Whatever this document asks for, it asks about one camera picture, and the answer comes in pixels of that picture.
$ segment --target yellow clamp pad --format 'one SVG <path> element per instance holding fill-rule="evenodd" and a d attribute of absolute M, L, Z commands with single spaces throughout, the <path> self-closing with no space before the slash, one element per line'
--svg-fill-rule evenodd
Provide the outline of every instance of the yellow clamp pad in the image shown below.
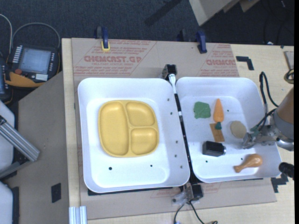
<path fill-rule="evenodd" d="M 101 41 L 101 45 L 102 45 L 102 50 L 103 51 L 110 51 L 110 43 L 108 42 L 108 48 L 105 48 L 104 47 L 104 43 L 103 43 L 103 41 Z"/>
<path fill-rule="evenodd" d="M 15 74 L 14 72 L 10 72 L 9 77 L 10 81 L 5 80 L 5 83 L 15 87 L 35 88 L 41 86 L 44 83 L 35 83 L 31 79 Z"/>

